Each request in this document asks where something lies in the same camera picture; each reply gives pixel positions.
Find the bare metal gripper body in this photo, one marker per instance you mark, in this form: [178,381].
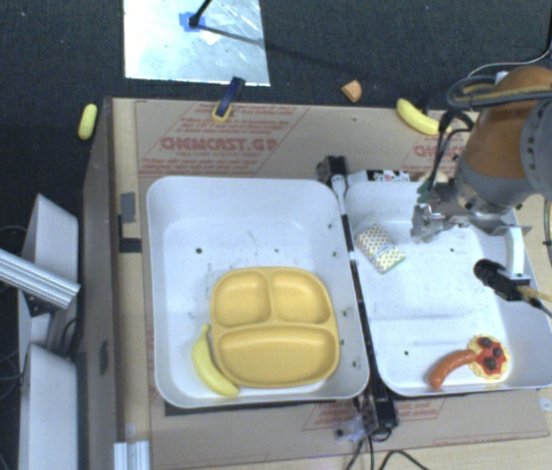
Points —
[462,208]

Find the black cylinder on white bracket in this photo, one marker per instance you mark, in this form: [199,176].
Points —
[498,277]

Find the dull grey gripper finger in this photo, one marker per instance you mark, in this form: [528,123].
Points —
[441,220]
[421,225]

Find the brown cardboard board red print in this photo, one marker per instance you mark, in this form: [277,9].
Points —
[256,140]

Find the white packet with yellow dots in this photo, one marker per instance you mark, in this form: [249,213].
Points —
[379,249]

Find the pizza slice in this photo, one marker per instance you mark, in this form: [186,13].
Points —
[490,360]

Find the yellow corn cob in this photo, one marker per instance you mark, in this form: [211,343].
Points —
[87,121]

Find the orange biscuit wedge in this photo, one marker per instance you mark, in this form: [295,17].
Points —
[353,91]

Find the white carton with small prints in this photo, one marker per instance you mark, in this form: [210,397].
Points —
[388,176]

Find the white plastic tray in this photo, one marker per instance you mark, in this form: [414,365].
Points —
[432,301]
[256,223]

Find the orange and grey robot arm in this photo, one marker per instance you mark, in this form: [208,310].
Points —
[545,145]

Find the orange sausage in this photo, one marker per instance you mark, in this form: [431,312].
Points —
[449,365]

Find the yellow divided plate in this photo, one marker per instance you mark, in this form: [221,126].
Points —
[274,328]

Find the yellow banana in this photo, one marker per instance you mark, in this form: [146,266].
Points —
[210,370]
[415,118]

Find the thin black and white rod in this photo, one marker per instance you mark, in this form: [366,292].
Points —
[357,287]

